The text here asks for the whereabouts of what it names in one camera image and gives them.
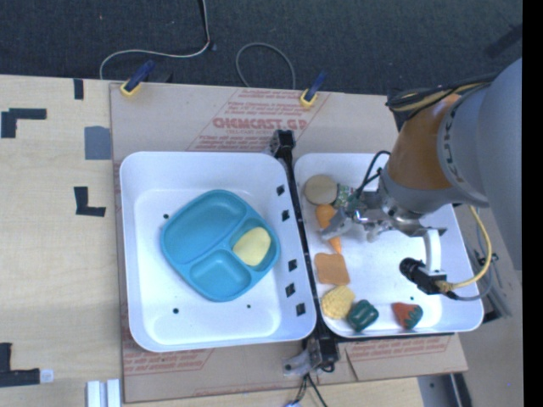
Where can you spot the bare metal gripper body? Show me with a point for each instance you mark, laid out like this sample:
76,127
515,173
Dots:
399,221

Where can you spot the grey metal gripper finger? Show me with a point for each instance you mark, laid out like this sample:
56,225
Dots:
374,232
337,226

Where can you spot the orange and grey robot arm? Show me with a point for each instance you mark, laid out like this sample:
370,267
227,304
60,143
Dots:
471,142

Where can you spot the orange carrot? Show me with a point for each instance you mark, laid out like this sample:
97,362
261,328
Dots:
324,213

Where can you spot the white plastic tray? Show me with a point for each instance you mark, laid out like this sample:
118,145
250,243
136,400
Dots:
212,320
382,269

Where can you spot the round tan biscuit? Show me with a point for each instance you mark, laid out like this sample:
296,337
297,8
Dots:
319,189

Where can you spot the orange bread slice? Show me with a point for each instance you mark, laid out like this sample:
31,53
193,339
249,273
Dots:
331,269

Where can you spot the yellow corn cob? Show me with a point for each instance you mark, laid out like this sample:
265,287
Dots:
337,302

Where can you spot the green rounded toy block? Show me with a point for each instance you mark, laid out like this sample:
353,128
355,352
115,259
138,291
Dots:
362,315

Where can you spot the yellow oval toy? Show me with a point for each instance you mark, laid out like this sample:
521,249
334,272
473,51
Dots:
252,246

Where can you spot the red and green strawberry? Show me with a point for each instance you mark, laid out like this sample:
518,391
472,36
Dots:
407,315

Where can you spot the blue divided plate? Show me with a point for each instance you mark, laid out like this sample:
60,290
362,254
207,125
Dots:
199,231

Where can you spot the brown cardboard board red print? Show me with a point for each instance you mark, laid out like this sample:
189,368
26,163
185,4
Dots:
178,117

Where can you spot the black cylinder on white bracket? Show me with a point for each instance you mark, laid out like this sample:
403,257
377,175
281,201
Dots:
428,279

